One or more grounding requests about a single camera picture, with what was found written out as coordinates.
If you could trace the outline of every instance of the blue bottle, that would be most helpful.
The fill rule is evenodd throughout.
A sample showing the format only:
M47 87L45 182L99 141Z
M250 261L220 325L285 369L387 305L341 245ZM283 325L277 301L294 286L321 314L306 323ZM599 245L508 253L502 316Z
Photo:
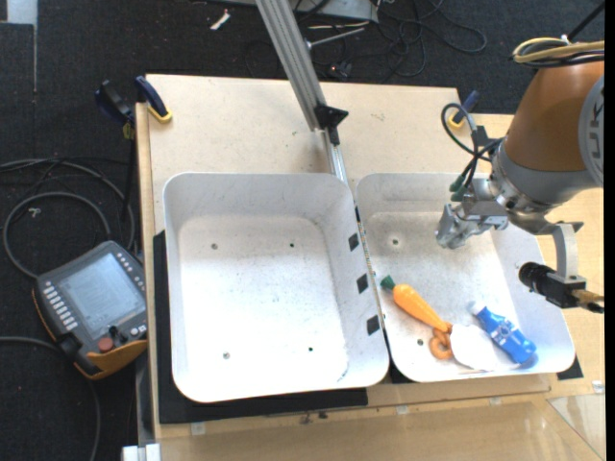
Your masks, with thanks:
M493 341L508 353L516 363L527 362L536 352L536 346L524 336L516 325L504 316L491 312L484 303L475 303L471 312L479 318L482 327L489 333Z

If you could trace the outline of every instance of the wooden table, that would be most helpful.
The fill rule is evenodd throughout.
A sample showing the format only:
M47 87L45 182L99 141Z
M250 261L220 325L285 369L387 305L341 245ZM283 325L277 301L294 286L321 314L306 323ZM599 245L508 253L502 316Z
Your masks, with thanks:
M184 171L328 172L329 167L322 138L308 130L286 81L162 75L148 80L174 114L162 125L143 105L136 107L145 273L153 288L152 237L164 227L161 194L171 176ZM350 112L339 132L352 189L370 173L459 172L467 163L467 154L444 134L439 119L446 104L458 102L455 89L322 87L330 105ZM504 135L511 120L507 115L475 118L490 136ZM585 222L578 233L579 273L590 290L603 293L603 191L581 193L550 219ZM546 264L554 267L552 240L539 243ZM153 299L150 292L151 344L156 343ZM605 445L604 396L596 407L592 381L605 381L604 318L581 309L564 315L582 378L384 381L368 388L367 407L185 425L158 421L157 350L150 346L153 441L163 460L185 461L601 459L595 449ZM571 416L575 428L564 420Z

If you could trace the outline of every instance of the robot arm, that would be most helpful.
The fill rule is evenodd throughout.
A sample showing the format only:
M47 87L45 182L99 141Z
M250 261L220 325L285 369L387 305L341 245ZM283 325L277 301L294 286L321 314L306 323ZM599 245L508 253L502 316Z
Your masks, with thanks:
M488 151L489 178L471 180L454 198L458 205L445 205L438 244L459 248L471 235L503 230L508 223L552 235L557 269L528 263L520 280L560 307L603 312L596 304L603 298L587 292L577 275L575 232L582 223L546 219L580 191L603 187L603 117L603 61L540 68L503 141Z

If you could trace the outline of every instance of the red button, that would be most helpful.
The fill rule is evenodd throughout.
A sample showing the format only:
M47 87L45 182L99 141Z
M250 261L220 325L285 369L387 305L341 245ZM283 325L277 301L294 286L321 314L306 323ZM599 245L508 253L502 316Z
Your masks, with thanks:
M100 340L98 340L98 350L100 353L107 353L112 351L115 348L113 344L113 340L109 338L109 336L103 336Z

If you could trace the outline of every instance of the orange carrot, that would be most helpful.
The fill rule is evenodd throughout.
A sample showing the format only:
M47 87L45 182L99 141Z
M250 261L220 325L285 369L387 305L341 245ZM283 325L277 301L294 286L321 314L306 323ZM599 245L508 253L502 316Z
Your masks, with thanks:
M410 285L406 283L395 284L391 277L385 277L381 286L393 291L395 304L410 316L442 332L450 332L450 324L441 319Z

